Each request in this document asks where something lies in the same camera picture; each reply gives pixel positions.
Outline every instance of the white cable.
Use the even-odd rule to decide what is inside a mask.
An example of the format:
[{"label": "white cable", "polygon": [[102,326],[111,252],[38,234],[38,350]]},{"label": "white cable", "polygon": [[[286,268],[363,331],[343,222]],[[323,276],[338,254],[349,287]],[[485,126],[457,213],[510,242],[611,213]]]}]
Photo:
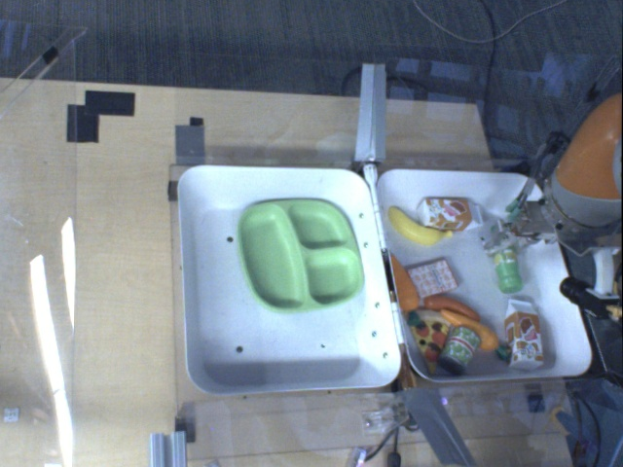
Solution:
[{"label": "white cable", "polygon": [[456,34],[455,32],[451,31],[447,27],[442,26],[439,22],[437,22],[431,16],[429,16],[418,5],[418,1],[417,0],[412,0],[412,1],[413,1],[413,4],[416,6],[416,9],[418,9],[418,12],[421,14],[421,16],[423,18],[425,18],[426,20],[428,20],[433,26],[441,29],[444,33],[447,33],[450,36],[453,36],[454,38],[457,38],[457,40],[461,40],[463,42],[473,43],[473,44],[476,44],[476,45],[483,45],[483,44],[486,44],[486,43],[490,43],[490,42],[494,42],[496,40],[499,40],[500,38],[503,38],[508,33],[510,33],[513,29],[515,29],[517,26],[519,26],[519,24],[524,22],[526,19],[532,18],[532,17],[536,16],[537,14],[541,14],[541,13],[544,13],[544,12],[547,12],[547,11],[551,11],[552,9],[555,9],[556,7],[559,7],[559,6],[563,5],[563,4],[565,4],[569,0],[561,0],[560,2],[556,2],[555,4],[549,5],[547,7],[543,7],[542,9],[539,9],[537,11],[530,12],[530,13],[526,14],[525,16],[523,16],[522,18],[520,18],[519,20],[517,20],[513,25],[511,25],[509,28],[507,28],[506,30],[502,31],[501,33],[495,35],[492,38],[486,38],[486,39],[483,39],[483,40],[474,40],[474,39],[465,38],[464,36],[460,36],[460,35]]}]

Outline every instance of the green can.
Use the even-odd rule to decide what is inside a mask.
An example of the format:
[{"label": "green can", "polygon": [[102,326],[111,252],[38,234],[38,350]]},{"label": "green can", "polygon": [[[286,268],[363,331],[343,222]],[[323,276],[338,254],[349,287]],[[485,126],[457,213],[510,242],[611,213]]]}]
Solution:
[{"label": "green can", "polygon": [[512,247],[499,251],[494,255],[497,285],[504,294],[519,292],[524,288],[524,282],[519,274],[517,254]]},{"label": "green can", "polygon": [[455,376],[460,376],[465,373],[478,346],[480,346],[478,334],[467,327],[453,327],[439,355],[437,365]]}]

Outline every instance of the small box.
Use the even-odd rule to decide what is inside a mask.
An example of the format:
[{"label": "small box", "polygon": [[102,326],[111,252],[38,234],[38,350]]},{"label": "small box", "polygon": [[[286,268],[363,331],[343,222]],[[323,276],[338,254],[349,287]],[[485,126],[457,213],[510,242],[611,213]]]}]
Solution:
[{"label": "small box", "polygon": [[420,298],[443,294],[458,287],[457,280],[444,259],[407,269]]},{"label": "small box", "polygon": [[483,224],[480,207],[466,198],[425,198],[418,206],[416,218],[425,227],[453,232]]},{"label": "small box", "polygon": [[533,370],[543,365],[540,322],[532,303],[509,300],[504,328],[511,349],[510,367]]}]

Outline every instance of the metal bracket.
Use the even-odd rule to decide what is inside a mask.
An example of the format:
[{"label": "metal bracket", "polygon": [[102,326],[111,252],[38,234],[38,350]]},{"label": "metal bracket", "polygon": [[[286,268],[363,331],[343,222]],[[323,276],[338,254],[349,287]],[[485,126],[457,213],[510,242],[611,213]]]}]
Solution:
[{"label": "metal bracket", "polygon": [[382,162],[385,159],[385,85],[384,64],[363,65],[355,165]]},{"label": "metal bracket", "polygon": [[152,434],[149,438],[149,467],[186,467],[186,433],[169,436]]}]

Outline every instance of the white plastic tray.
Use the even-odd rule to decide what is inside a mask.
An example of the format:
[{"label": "white plastic tray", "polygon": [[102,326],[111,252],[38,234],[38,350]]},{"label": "white plastic tray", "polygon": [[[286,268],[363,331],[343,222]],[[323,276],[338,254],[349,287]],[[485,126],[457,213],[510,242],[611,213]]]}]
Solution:
[{"label": "white plastic tray", "polygon": [[[379,180],[379,201],[384,217],[387,245],[402,265],[408,267],[436,258],[445,258],[458,280],[450,296],[476,309],[485,324],[504,340],[503,321],[509,295],[496,285],[493,261],[479,241],[478,231],[455,233],[434,246],[424,247],[397,233],[387,219],[387,210],[398,206],[411,216],[426,197],[470,198],[490,214],[502,217],[504,207],[522,189],[526,178],[509,173],[462,171],[391,170]],[[530,199],[539,199],[535,188]],[[522,372],[510,369],[494,353],[478,351],[465,375],[431,376],[416,346],[405,331],[413,367],[433,381],[481,381],[543,377],[572,377],[583,374],[591,363],[591,347],[579,309],[559,292],[568,275],[558,244],[539,243],[520,254],[524,289],[518,293],[533,301],[541,320],[545,364]]]},{"label": "white plastic tray", "polygon": [[[354,299],[303,313],[255,299],[238,254],[238,220],[248,206],[280,198],[324,199],[348,217],[364,268]],[[363,179],[342,169],[197,166],[182,175],[178,200],[187,366],[199,389],[366,388],[396,377],[400,352]]]}]

